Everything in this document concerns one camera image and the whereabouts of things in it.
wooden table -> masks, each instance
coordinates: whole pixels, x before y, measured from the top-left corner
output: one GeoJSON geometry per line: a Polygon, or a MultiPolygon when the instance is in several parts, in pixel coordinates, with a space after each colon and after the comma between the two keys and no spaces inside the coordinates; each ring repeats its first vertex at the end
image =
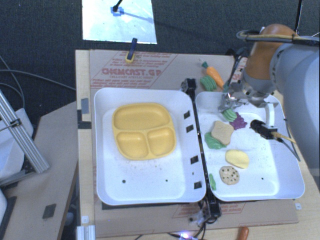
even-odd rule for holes
{"type": "MultiPolygon", "coordinates": [[[[76,51],[76,81],[77,81],[77,110],[81,112],[82,101],[90,103],[90,60],[89,51],[76,51]]],[[[80,212],[81,225],[89,226],[95,224],[94,210],[94,186],[93,186],[93,163],[92,163],[92,133],[86,128],[91,121],[91,111],[82,114],[83,127],[78,130],[79,140],[79,181],[80,181],[80,212]]],[[[304,195],[295,200],[297,204],[297,216],[299,223],[253,226],[250,227],[248,239],[273,239],[273,240],[301,240],[319,239],[320,237],[320,193],[311,176],[308,167],[301,157],[300,169],[305,183],[304,195]]],[[[205,239],[235,240],[239,234],[239,228],[207,230],[205,239]]],[[[136,236],[121,236],[99,239],[134,240],[136,236]]],[[[163,240],[173,239],[167,234],[149,234],[140,238],[141,240],[163,240]]]]}

wooden handle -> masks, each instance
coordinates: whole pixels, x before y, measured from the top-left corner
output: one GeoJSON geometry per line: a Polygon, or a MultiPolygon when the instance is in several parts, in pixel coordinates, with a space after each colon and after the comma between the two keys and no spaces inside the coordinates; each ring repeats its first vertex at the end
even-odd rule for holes
{"type": "Polygon", "coordinates": [[[238,237],[237,240],[247,240],[248,235],[249,235],[249,228],[247,228],[246,226],[244,226],[244,227],[241,229],[240,234],[239,234],[239,237],[238,237]]]}

